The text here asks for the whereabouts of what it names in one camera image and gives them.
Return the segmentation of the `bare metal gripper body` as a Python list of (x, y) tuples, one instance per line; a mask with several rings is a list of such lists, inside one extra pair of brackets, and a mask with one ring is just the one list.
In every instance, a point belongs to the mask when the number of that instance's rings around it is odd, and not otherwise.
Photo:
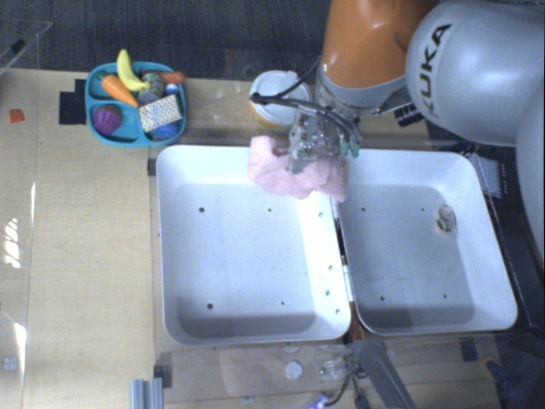
[(290, 132), (290, 156), (294, 160), (315, 160), (320, 153), (341, 153), (339, 127), (328, 115), (303, 110)]

